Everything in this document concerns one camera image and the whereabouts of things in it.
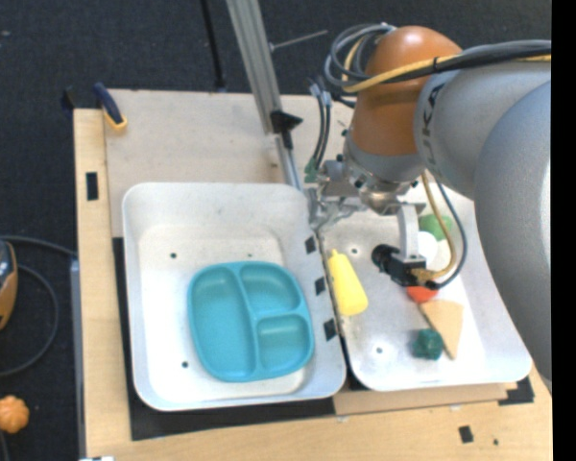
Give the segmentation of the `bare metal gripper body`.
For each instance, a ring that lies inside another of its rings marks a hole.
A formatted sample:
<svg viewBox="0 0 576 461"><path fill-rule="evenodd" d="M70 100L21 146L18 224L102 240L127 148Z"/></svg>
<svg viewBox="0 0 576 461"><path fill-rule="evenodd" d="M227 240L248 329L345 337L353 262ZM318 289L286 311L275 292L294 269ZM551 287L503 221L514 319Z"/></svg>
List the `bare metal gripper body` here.
<svg viewBox="0 0 576 461"><path fill-rule="evenodd" d="M387 182L351 160L326 160L317 174L316 200L327 209L356 207L379 215L398 211L411 182Z"/></svg>

